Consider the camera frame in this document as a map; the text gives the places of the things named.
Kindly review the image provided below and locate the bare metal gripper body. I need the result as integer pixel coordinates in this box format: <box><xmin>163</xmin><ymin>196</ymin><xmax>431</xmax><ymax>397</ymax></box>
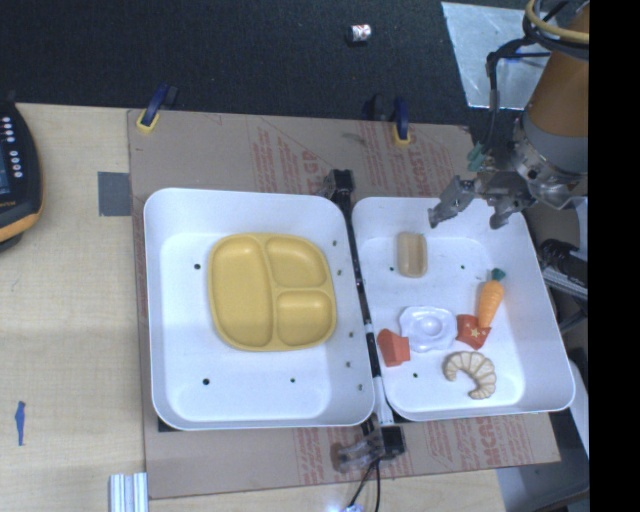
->
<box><xmin>473</xmin><ymin>127</ymin><xmax>587</xmax><ymax>212</ymax></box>

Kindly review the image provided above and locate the beige toy bread bun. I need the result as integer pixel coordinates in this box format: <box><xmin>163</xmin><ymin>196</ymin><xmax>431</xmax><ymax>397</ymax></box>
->
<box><xmin>396</xmin><ymin>230</ymin><xmax>430</xmax><ymax>279</ymax></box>

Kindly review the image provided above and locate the orange toy carrot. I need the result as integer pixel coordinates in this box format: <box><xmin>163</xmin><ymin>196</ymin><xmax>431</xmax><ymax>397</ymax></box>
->
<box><xmin>475</xmin><ymin>267</ymin><xmax>508</xmax><ymax>330</ymax></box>

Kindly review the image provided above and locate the white toy fried egg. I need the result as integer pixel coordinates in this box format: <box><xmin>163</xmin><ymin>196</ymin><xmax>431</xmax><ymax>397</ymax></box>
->
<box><xmin>397</xmin><ymin>305</ymin><xmax>459</xmax><ymax>354</ymax></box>

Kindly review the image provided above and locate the red carton with yellow star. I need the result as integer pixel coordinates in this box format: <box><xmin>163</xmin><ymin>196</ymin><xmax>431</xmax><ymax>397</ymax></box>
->
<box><xmin>454</xmin><ymin>313</ymin><xmax>493</xmax><ymax>351</ymax></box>

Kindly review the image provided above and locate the thin black and white rod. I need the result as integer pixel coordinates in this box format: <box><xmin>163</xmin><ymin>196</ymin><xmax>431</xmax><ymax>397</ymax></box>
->
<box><xmin>337</xmin><ymin>188</ymin><xmax>395</xmax><ymax>428</ymax></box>

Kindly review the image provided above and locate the white plastic tray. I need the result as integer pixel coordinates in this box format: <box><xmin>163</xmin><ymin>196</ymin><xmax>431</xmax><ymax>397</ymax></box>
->
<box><xmin>350</xmin><ymin>195</ymin><xmax>577</xmax><ymax>423</ymax></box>
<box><xmin>142</xmin><ymin>186</ymin><xmax>377</xmax><ymax>432</ymax></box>

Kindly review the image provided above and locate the orange-red toy block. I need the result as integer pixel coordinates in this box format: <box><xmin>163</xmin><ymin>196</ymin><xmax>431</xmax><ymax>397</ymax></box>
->
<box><xmin>375</xmin><ymin>327</ymin><xmax>413</xmax><ymax>368</ymax></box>

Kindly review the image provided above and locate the beige toy croissant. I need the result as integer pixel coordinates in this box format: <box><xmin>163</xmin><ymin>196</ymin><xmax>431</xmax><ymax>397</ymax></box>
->
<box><xmin>441</xmin><ymin>350</ymin><xmax>498</xmax><ymax>401</ymax></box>

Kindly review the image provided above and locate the small red and white can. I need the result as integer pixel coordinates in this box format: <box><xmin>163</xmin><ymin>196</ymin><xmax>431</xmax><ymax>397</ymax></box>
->
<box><xmin>345</xmin><ymin>22</ymin><xmax>373</xmax><ymax>46</ymax></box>

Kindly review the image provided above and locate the brown cardboard board red print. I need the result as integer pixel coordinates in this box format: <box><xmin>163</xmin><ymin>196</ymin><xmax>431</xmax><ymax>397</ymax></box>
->
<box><xmin>126</xmin><ymin>108</ymin><xmax>563</xmax><ymax>500</ymax></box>

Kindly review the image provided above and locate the yellow divided plate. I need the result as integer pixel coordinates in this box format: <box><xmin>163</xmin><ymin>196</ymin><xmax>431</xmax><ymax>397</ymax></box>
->
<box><xmin>206</xmin><ymin>231</ymin><xmax>338</xmax><ymax>353</ymax></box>

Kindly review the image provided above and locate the black cylinder on white bracket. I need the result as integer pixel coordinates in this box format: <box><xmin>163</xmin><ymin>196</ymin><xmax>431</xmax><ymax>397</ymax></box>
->
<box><xmin>538</xmin><ymin>196</ymin><xmax>590</xmax><ymax>302</ymax></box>

